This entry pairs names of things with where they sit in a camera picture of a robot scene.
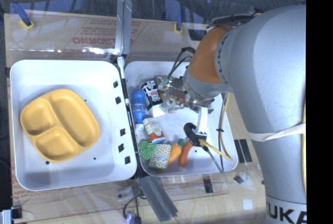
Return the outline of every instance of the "orange plate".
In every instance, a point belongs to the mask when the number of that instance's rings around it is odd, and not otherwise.
[[[54,163],[81,154],[100,135],[90,108],[76,92],[68,89],[49,92],[27,104],[20,122],[39,154]]]

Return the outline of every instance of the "white band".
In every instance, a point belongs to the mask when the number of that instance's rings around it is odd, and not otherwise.
[[[289,135],[294,134],[304,134],[306,131],[306,123],[302,123],[291,128],[285,129],[283,131],[279,131],[277,133],[251,133],[249,132],[249,136],[252,140],[257,142],[265,142],[272,139],[277,139]]]

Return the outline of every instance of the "blue bottle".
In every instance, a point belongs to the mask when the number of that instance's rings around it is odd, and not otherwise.
[[[136,120],[135,128],[143,130],[142,119],[146,114],[145,93],[143,91],[134,91],[132,93],[132,114]]]

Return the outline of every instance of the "white bottle cap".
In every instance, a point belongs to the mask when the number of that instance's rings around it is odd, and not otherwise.
[[[135,128],[137,130],[143,130],[144,129],[144,125],[142,123],[139,123],[139,124],[135,124]]]

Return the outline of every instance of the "white plastic tray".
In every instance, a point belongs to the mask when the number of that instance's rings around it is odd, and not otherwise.
[[[10,70],[10,87],[16,176],[24,188],[40,191],[99,184],[126,180],[135,173],[133,141],[114,65],[105,61],[22,60]],[[27,103],[60,88],[71,89],[86,100],[101,133],[96,144],[75,158],[46,164],[24,134],[19,116]]]
[[[129,95],[131,96],[133,91],[138,90],[141,83],[153,79],[154,76],[167,75],[170,72],[172,65],[173,62],[169,61],[134,61],[129,63],[125,68],[125,77]],[[181,64],[172,76],[183,76],[187,65],[188,63]],[[212,108],[214,108],[214,111],[208,116],[207,123],[207,142],[216,148],[218,148],[219,145],[216,129],[219,127],[221,106],[222,98],[219,95],[212,103]],[[191,122],[194,125],[197,125],[198,114],[189,108],[184,108],[177,110],[172,114],[166,113],[163,116],[159,116],[157,117],[157,120],[166,136],[166,141],[163,143],[177,144],[179,138],[186,138],[185,132],[183,130],[186,123]],[[233,159],[233,161],[229,161],[223,158],[223,168],[224,171],[231,171],[235,169],[238,164],[238,156],[227,115],[224,117],[223,130],[224,145]],[[141,140],[149,139],[145,130],[136,131],[136,137],[138,143],[140,143]],[[220,155],[213,150],[211,150],[211,153],[217,162],[220,163]],[[177,161],[175,161],[167,168],[166,171],[163,173],[157,173],[155,170],[149,169],[148,161],[142,158],[141,164],[149,175],[157,177],[196,175],[219,172],[209,154],[200,147],[192,147],[188,154],[188,164],[186,167],[179,166]]]

